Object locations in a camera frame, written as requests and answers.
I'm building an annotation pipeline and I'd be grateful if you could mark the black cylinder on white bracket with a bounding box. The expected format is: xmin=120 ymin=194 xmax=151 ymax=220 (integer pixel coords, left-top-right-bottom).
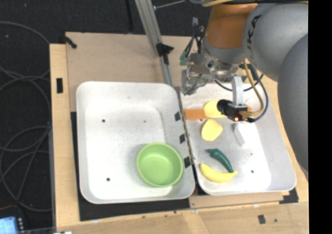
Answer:
xmin=216 ymin=76 xmax=249 ymax=122

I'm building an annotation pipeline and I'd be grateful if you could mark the green bowl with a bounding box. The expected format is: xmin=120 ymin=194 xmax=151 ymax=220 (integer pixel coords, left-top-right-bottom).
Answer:
xmin=136 ymin=142 xmax=184 ymax=188

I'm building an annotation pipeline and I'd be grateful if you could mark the orange rectangular block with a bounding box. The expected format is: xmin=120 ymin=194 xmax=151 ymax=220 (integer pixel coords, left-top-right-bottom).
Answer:
xmin=184 ymin=108 xmax=208 ymax=121

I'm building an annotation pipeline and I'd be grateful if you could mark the white plastic tray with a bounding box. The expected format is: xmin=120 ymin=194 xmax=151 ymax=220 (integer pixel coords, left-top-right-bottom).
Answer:
xmin=178 ymin=82 xmax=297 ymax=197
xmin=76 ymin=80 xmax=196 ymax=204

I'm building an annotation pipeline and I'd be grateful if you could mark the yellow potato chip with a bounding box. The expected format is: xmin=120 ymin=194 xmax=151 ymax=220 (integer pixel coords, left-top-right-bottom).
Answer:
xmin=201 ymin=118 xmax=224 ymax=142
xmin=203 ymin=100 xmax=226 ymax=119

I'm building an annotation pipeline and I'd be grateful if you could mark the yellow banana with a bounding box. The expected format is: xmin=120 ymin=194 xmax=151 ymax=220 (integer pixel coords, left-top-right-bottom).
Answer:
xmin=200 ymin=163 xmax=239 ymax=183

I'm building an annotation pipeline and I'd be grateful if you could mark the green chili pepper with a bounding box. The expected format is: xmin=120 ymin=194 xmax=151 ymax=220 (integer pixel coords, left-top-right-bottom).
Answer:
xmin=206 ymin=148 xmax=234 ymax=173

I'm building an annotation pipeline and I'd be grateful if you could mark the white rectangular block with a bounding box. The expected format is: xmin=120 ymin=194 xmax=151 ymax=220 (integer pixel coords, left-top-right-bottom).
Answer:
xmin=232 ymin=123 xmax=246 ymax=147

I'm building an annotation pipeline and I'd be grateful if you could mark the thin black and white rod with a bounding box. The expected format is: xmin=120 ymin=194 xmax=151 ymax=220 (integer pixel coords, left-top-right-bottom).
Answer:
xmin=177 ymin=88 xmax=197 ymax=174

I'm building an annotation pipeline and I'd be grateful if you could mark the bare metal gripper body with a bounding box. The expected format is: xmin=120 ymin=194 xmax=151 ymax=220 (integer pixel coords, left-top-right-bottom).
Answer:
xmin=185 ymin=52 xmax=240 ymax=82

